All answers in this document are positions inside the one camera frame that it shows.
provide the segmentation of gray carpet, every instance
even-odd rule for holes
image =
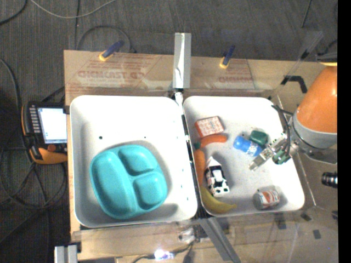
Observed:
[[[75,16],[109,0],[36,1],[56,14]],[[301,27],[309,0],[118,0],[79,19],[57,18],[29,0],[0,0],[0,58],[16,78],[21,104],[42,100],[64,85],[63,50],[102,51],[125,38],[120,30],[130,41],[130,48],[123,50],[130,52],[173,54],[174,33],[190,32],[193,56],[220,57],[235,44],[234,58],[272,60],[297,60],[308,32],[321,31],[324,37],[308,59],[314,61],[316,53],[337,50],[337,1],[312,0]],[[13,82],[3,64],[0,100],[0,107],[16,111]],[[7,148],[21,148],[20,135],[18,130]],[[28,173],[29,161],[21,149],[2,156],[6,190],[14,193]],[[59,165],[38,167],[18,196],[44,205],[60,190],[63,173]],[[0,186],[0,261],[53,262],[54,246],[70,240],[67,192],[45,210],[6,200]]]

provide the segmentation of yellow banana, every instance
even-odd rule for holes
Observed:
[[[211,195],[211,193],[203,186],[200,186],[201,199],[205,207],[218,214],[227,213],[233,208],[236,208],[236,204],[227,204],[217,200]]]

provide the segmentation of green block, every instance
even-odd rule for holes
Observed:
[[[268,135],[264,132],[259,131],[259,130],[253,130],[250,134],[249,139],[253,142],[256,142],[262,148],[265,148],[265,144],[268,141]]]

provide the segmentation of turquoise plate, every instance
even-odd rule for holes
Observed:
[[[140,145],[124,145],[96,155],[90,179],[103,211],[129,219],[158,208],[167,197],[165,176],[155,156]]]

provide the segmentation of carrot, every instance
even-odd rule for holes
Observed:
[[[205,153],[203,152],[203,150],[196,149],[194,151],[194,162],[197,175],[197,182],[201,186],[206,168]]]
[[[224,143],[226,141],[227,141],[227,137],[224,134],[212,134],[209,136],[205,136],[204,138],[201,139],[200,147],[203,148],[206,145],[214,142]]]

